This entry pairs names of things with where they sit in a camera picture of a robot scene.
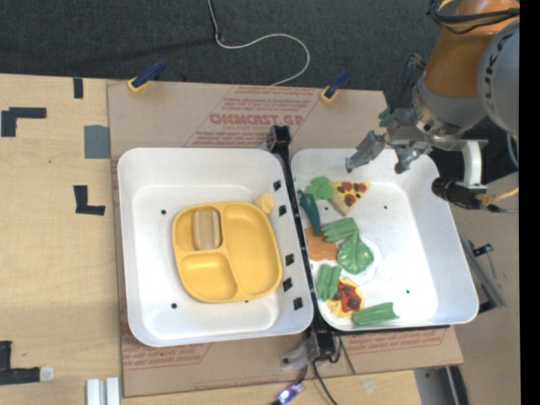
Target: cardboard sheet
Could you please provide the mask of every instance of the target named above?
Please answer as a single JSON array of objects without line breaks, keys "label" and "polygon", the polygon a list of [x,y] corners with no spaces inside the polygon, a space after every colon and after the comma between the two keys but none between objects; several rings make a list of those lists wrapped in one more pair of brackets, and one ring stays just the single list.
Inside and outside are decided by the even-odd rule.
[{"label": "cardboard sheet", "polygon": [[[121,311],[124,397],[224,386],[294,381],[280,354],[303,335],[150,348],[129,331],[122,259],[116,165],[137,147],[245,147],[264,143],[273,125],[287,125],[294,153],[307,148],[354,148],[386,108],[380,91],[344,90],[331,104],[320,89],[151,82],[134,94],[125,82],[108,84],[116,258]],[[453,327],[344,337],[337,364],[322,376],[456,365],[462,354]]]}]

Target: yellow plate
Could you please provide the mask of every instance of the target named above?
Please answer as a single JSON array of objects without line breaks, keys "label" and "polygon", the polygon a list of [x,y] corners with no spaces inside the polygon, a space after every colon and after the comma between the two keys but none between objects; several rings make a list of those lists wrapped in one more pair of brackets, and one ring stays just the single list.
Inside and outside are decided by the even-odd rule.
[{"label": "yellow plate", "polygon": [[[211,218],[219,221],[217,238]],[[201,237],[205,231],[207,238]],[[272,226],[250,202],[209,202],[186,208],[175,217],[172,240],[180,279],[197,300],[256,299],[281,282],[283,270]]]}]

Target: toy food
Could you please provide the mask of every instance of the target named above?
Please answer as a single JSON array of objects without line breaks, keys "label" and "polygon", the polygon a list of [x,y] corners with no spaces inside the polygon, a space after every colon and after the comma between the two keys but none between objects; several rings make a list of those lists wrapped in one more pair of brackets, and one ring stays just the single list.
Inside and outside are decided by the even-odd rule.
[{"label": "toy food", "polygon": [[351,274],[362,273],[373,262],[373,259],[371,249],[359,235],[346,239],[337,252],[337,263]]},{"label": "toy food", "polygon": [[330,199],[334,195],[334,188],[328,177],[315,177],[305,189],[305,193],[313,195],[315,199]]},{"label": "toy food", "polygon": [[333,195],[330,199],[332,206],[343,216],[358,205],[360,198],[370,188],[370,183],[338,181],[332,182]]},{"label": "toy food", "polygon": [[339,278],[337,292],[327,300],[327,306],[335,316],[351,319],[364,307],[364,298],[356,283],[349,278]]},{"label": "toy food", "polygon": [[264,192],[253,203],[265,214],[270,214],[273,209],[273,196],[270,192]]},{"label": "toy food", "polygon": [[325,240],[330,242],[347,239],[360,232],[353,218],[339,219],[330,224],[323,225],[321,230]]},{"label": "toy food", "polygon": [[341,270],[339,266],[331,267],[329,264],[322,264],[316,285],[319,299],[331,299],[337,293]]},{"label": "toy food", "polygon": [[354,312],[352,317],[354,324],[357,326],[372,324],[374,322],[391,321],[399,318],[394,312],[394,304],[392,302],[367,307],[358,312]]},{"label": "toy food", "polygon": [[310,193],[303,193],[302,191],[298,191],[298,194],[300,195],[300,206],[310,219],[313,232],[315,235],[319,235],[321,233],[321,217],[315,198]]},{"label": "toy food", "polygon": [[199,209],[193,213],[193,245],[198,251],[215,249],[221,244],[219,214],[215,208]]},{"label": "toy food", "polygon": [[338,246],[336,243],[326,241],[322,235],[315,235],[313,228],[304,230],[307,253],[313,261],[336,260],[338,257]]}]

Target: gray carpet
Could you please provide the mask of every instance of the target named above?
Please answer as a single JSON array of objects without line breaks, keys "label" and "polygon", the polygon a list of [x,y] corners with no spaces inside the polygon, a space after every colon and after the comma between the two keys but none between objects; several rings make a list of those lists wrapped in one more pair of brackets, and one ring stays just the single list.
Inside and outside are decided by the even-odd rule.
[{"label": "gray carpet", "polygon": [[[213,5],[227,44],[288,33],[307,45],[310,66],[284,85],[324,87],[347,68],[349,89],[381,89],[390,99],[405,56],[417,52],[427,59],[440,32],[425,14],[429,1],[213,0]],[[305,64],[301,46],[283,38],[223,50],[213,41],[206,0],[2,0],[0,8],[0,73],[130,78],[166,61],[163,80],[268,85]],[[475,130],[471,138],[490,139],[485,182],[512,172],[502,131],[487,119]],[[438,164],[447,157],[438,155],[432,156]],[[441,174],[459,173],[459,162],[442,160]]]}]

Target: blue clamp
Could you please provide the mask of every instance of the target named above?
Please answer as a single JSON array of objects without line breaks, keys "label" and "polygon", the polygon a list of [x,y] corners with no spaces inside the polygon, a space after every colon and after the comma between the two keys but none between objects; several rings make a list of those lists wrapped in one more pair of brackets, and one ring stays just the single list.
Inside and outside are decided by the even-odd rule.
[{"label": "blue clamp", "polygon": [[132,92],[137,93],[148,86],[148,81],[159,79],[159,76],[165,71],[166,68],[167,63],[157,62],[143,71],[137,77],[127,81],[127,87],[129,87]]},{"label": "blue clamp", "polygon": [[348,70],[344,69],[341,73],[321,92],[321,99],[323,102],[329,104],[335,97],[340,87],[345,87],[348,84]]}]

